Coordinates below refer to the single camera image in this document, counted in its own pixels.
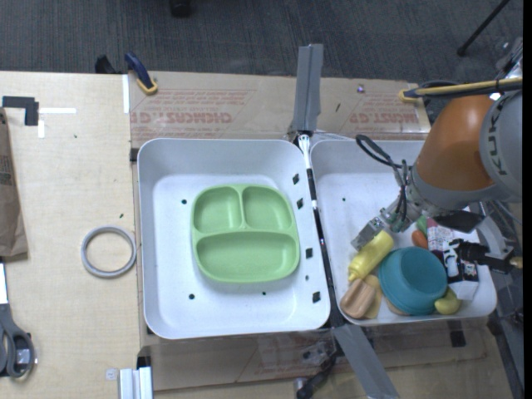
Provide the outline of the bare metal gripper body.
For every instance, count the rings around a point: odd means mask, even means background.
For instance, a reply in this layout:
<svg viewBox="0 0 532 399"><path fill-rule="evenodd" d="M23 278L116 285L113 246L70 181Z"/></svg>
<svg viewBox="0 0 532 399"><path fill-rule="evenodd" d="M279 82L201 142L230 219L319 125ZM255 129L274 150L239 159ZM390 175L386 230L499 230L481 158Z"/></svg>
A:
<svg viewBox="0 0 532 399"><path fill-rule="evenodd" d="M380 219L388 226L410 226L418 220L418 208L410 190L402 190L397 198L380 210Z"/></svg>

